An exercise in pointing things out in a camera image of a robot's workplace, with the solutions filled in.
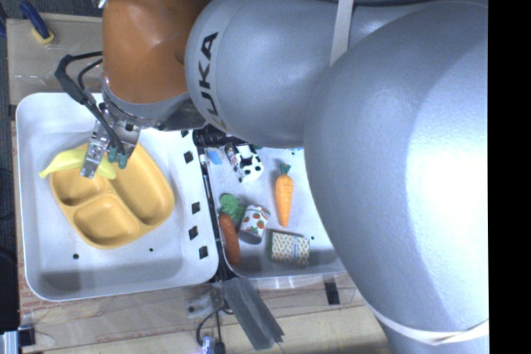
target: yellow plate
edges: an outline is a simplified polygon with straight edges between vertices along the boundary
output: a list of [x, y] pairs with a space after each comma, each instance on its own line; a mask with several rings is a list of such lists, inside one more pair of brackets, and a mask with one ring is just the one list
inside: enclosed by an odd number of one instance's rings
[[72, 227], [101, 249], [137, 240], [163, 224], [175, 206], [166, 177], [140, 144], [124, 170], [113, 166], [114, 180], [82, 177], [79, 168], [50, 175], [51, 191]]

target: patterned box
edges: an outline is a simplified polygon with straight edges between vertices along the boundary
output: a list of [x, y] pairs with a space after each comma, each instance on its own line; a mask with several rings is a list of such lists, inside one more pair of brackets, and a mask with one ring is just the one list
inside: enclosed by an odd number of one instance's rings
[[308, 265], [308, 238], [272, 230], [269, 234], [269, 242], [268, 254], [271, 261], [296, 264], [301, 267]]

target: orange carrot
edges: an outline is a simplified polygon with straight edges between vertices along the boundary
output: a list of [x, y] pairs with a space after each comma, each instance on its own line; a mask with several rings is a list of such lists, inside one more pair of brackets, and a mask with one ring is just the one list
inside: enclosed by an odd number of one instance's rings
[[294, 183], [293, 179], [288, 176], [291, 166], [288, 164], [280, 165], [280, 175], [275, 182], [275, 199], [276, 209], [279, 213], [279, 221], [282, 227], [288, 226], [291, 212], [291, 199], [293, 198]]
[[220, 214], [217, 218], [225, 238], [225, 256], [229, 264], [238, 265], [241, 260], [240, 242], [234, 228], [232, 218], [228, 214]]

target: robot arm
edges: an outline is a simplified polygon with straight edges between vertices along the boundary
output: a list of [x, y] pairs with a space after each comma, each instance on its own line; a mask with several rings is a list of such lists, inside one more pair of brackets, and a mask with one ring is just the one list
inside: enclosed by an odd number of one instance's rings
[[[114, 30], [111, 1], [104, 29]], [[173, 68], [148, 67], [156, 54], [137, 67], [130, 47], [106, 60], [134, 32], [104, 37], [116, 47], [104, 45], [109, 121], [133, 131], [209, 123], [261, 146], [304, 147], [324, 226], [394, 352], [455, 352], [409, 331], [488, 323], [488, 0], [355, 0], [348, 50], [330, 66], [337, 1], [193, 1], [186, 31], [160, 47], [180, 46]], [[165, 28], [167, 11], [144, 25]], [[127, 16], [144, 18], [136, 7]], [[485, 352], [488, 335], [466, 335], [457, 351]]]

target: black rectangular hole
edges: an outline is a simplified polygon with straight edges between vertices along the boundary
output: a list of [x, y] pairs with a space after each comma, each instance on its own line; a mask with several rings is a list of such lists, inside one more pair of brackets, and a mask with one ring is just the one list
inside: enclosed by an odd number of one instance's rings
[[195, 225], [192, 229], [188, 231], [188, 236], [190, 237], [190, 240], [192, 240], [197, 235], [199, 235], [199, 232], [197, 231], [197, 226]]
[[339, 305], [339, 291], [333, 280], [324, 282], [324, 290], [326, 291], [326, 298], [329, 305]]
[[199, 248], [199, 259], [203, 259], [205, 257], [208, 257], [208, 248], [206, 246], [202, 246]]
[[184, 161], [186, 161], [186, 164], [193, 161], [193, 154], [190, 151], [184, 154]]

